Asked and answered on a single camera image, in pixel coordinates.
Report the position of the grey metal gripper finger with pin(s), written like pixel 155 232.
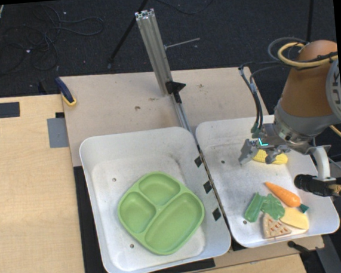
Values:
pixel 248 151
pixel 275 152

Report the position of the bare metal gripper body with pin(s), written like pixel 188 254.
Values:
pixel 278 137

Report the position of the yellow corn cob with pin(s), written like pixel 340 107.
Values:
pixel 280 159

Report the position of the white plastic tray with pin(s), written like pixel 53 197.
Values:
pixel 159 149
pixel 238 183

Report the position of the orange carrot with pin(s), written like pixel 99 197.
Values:
pixel 285 196

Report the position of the green leafy vegetable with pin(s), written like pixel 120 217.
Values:
pixel 271 207

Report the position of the yellow wedge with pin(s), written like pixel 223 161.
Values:
pixel 297 219

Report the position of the tan pizza slice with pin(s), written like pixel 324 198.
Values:
pixel 272 228

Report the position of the green divided plate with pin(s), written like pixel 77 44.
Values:
pixel 163 214

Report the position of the pale flat board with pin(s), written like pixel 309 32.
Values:
pixel 119 107

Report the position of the black cylinder on white bracket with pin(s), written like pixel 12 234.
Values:
pixel 310 184

